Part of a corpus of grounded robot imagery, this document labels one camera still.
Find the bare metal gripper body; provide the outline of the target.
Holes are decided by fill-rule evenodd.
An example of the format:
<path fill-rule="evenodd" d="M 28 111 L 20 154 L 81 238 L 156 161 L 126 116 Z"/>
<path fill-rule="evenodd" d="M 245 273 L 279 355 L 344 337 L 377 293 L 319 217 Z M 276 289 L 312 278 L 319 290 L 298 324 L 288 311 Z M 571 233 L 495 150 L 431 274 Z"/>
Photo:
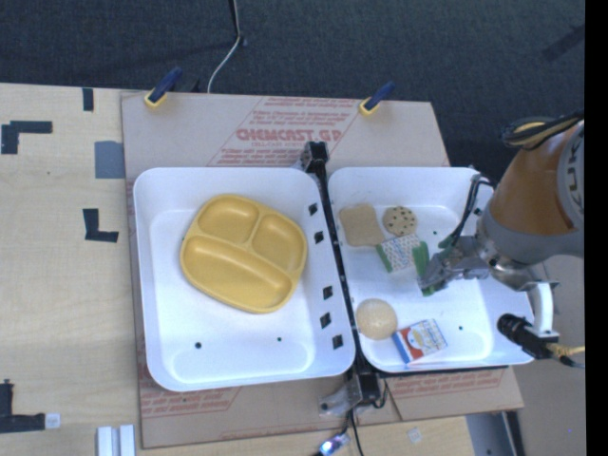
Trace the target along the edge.
<path fill-rule="evenodd" d="M 444 240 L 445 283 L 493 277 L 512 290 L 526 284 L 526 266 L 500 253 L 494 242 L 475 236 Z"/>

